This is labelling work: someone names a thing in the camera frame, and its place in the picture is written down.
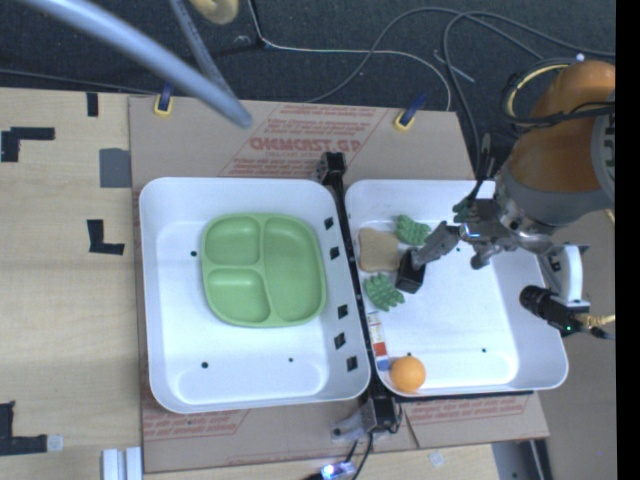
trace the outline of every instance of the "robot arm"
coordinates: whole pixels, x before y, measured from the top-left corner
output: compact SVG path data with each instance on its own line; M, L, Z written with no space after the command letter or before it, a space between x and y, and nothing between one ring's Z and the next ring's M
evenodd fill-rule
M549 288L522 290L520 302L563 335L578 331L607 338L602 318L589 315L582 298L586 247L552 241L553 233L586 213L612 209L615 188L615 68L599 61L553 66L562 71L539 98L527 119L513 115L513 99L531 72L512 83L504 107L525 132L496 177L491 199L478 199L479 184L453 207L457 226L443 222L420 249L403 257L396 288L415 292L428 263L455 247L473 246L471 267L518 248L535 254ZM549 63L534 67L549 71Z

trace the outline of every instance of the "cardboard sheet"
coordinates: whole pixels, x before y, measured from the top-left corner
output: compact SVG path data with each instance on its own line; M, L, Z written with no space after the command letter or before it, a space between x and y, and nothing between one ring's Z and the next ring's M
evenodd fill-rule
M189 416L155 402L146 370L137 199L146 183L164 176L313 178L324 151L345 153L347 185L472 179L456 115L420 111L401 132L393 126L399 109L250 101L253 127L240 130L196 100L177 98L169 117L155 115L153 101L129 99L145 471L344 456L351 443L332 442L330 428L357 409L356 400ZM400 431L376 442L374 453L548 435L537 394L405 404L404 415Z

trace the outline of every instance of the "white tray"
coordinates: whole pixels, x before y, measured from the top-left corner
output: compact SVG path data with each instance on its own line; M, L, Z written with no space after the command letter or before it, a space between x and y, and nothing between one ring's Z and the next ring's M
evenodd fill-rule
M149 375L170 411L194 413L351 399L371 370L333 197L307 180L161 178L140 195ZM212 219L297 217L316 233L327 297L313 320L248 328L207 304L198 253ZM332 259L332 249L339 256Z
M400 214L432 228L442 220L453 223L451 208L473 186L468 181L355 183L347 191L346 206L356 256L360 228L394 231ZM485 183L480 197L492 194L493 184ZM502 252L489 266L473 270L469 265L472 247L460 242L458 249L428 264L421 289L416 294L404 293L405 303L389 312L378 310L364 295L372 341L386 345L386 355L376 353L382 382L409 397L560 385L568 372L562 338L518 300L525 286L544 286L535 256L523 250ZM359 275L362 283L373 274L360 271ZM427 370L425 383L413 394L398 392L388 371L394 358L408 353L419 358Z

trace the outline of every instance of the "metal bracket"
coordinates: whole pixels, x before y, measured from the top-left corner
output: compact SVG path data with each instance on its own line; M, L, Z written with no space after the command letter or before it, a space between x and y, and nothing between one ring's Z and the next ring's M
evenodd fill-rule
M331 441L354 442L367 435L376 426L376 411L373 399L369 398L351 416L331 427Z

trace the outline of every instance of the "orange ball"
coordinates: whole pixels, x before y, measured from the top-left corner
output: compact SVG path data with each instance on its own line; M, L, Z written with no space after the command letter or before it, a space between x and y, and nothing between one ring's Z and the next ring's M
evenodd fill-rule
M403 356L391 365L391 382L400 391L414 393L427 378L422 361L413 356Z

